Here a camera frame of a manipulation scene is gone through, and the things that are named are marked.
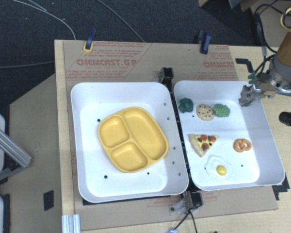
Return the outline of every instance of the table surface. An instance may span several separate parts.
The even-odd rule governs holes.
[[[55,63],[56,63],[56,87],[57,87],[57,108],[59,124],[59,149],[60,149],[60,170],[62,187],[62,210],[63,215],[75,214],[73,182],[71,170],[69,124],[67,112],[66,79],[64,45],[62,40],[55,41]],[[261,48],[229,46],[232,58],[249,59],[253,67],[262,62]],[[235,63],[235,69],[239,80],[247,80],[247,69],[245,65]],[[279,113],[291,112],[291,97],[276,95],[273,99],[262,100],[267,119],[269,121],[278,151],[280,153],[284,169],[287,174],[290,189],[287,193],[280,193],[278,210],[258,213],[246,213],[240,215],[216,216],[199,218],[196,220],[197,229],[200,233],[238,233],[238,232],[291,232],[291,127],[288,127],[278,120]],[[163,233],[177,225],[174,222],[162,222],[144,224],[137,226],[108,228],[101,230],[82,231],[87,233],[130,233],[130,232],[158,232]],[[192,220],[185,220],[179,227],[180,232],[194,232]]]

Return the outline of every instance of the fried egg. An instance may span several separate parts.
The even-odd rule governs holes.
[[[232,177],[232,165],[216,155],[208,157],[205,169],[210,176],[218,180],[229,180]]]

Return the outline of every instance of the black floor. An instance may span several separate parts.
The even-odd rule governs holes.
[[[91,27],[99,41],[141,41],[97,0],[32,0],[41,10],[64,19],[77,40]],[[200,30],[213,44],[255,46],[253,17],[227,0],[100,0],[114,9],[145,42],[192,43]],[[0,67],[51,62],[54,39],[74,39],[54,17],[14,0],[0,0]],[[54,64],[0,68],[0,111],[54,73]]]

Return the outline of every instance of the blue clamp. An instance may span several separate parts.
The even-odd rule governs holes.
[[[208,53],[208,47],[211,41],[211,32],[210,31],[205,31],[204,33],[204,39],[202,42],[202,45],[200,47],[200,52],[203,54],[207,54]]]
[[[95,28],[91,28],[87,41],[84,43],[84,47],[83,47],[83,51],[85,53],[90,53],[93,50],[93,41],[95,39],[95,35],[96,35],[96,29]]]

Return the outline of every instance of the toy pizza slice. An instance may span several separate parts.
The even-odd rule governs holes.
[[[192,148],[200,157],[203,157],[210,150],[218,138],[219,136],[217,135],[189,134],[189,141]]]

